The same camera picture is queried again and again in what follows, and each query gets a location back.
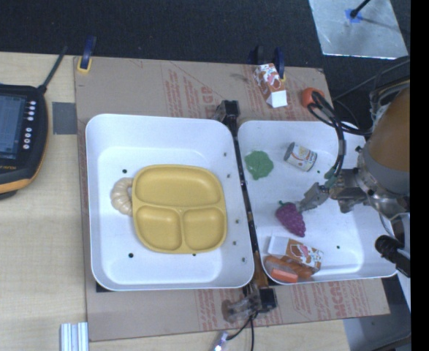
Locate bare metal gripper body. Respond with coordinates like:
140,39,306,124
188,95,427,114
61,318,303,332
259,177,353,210
328,169,411,216

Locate white plastic tray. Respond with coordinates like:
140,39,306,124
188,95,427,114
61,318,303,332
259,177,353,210
237,119,400,286
85,113,256,293

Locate purple grapes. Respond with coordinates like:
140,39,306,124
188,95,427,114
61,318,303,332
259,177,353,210
275,200,307,238

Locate small white can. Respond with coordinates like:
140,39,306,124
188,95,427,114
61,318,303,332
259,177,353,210
283,141,318,173

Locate orange and white carton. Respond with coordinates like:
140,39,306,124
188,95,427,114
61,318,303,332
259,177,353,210
253,62,288,108
267,235,324,272

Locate green broccoli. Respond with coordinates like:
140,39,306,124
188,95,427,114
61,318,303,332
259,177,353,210
243,150,275,181

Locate thin black rod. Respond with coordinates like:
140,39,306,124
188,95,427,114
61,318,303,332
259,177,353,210
230,121,265,289

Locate orange round object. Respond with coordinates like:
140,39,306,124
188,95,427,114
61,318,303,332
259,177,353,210
301,87,325,107

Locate yellow divided plate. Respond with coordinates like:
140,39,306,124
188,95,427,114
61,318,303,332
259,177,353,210
131,164,229,254

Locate beige doughnut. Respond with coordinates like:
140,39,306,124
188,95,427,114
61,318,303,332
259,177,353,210
110,176,134,217

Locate brown cardboard board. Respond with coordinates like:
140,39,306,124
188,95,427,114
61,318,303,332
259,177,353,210
72,56,391,343

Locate black cylinder on white bracket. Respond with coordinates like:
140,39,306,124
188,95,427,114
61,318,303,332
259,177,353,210
374,212,411,278

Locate black block with wires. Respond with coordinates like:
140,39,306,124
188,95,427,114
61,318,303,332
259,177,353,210
221,286,278,323
213,99,241,124

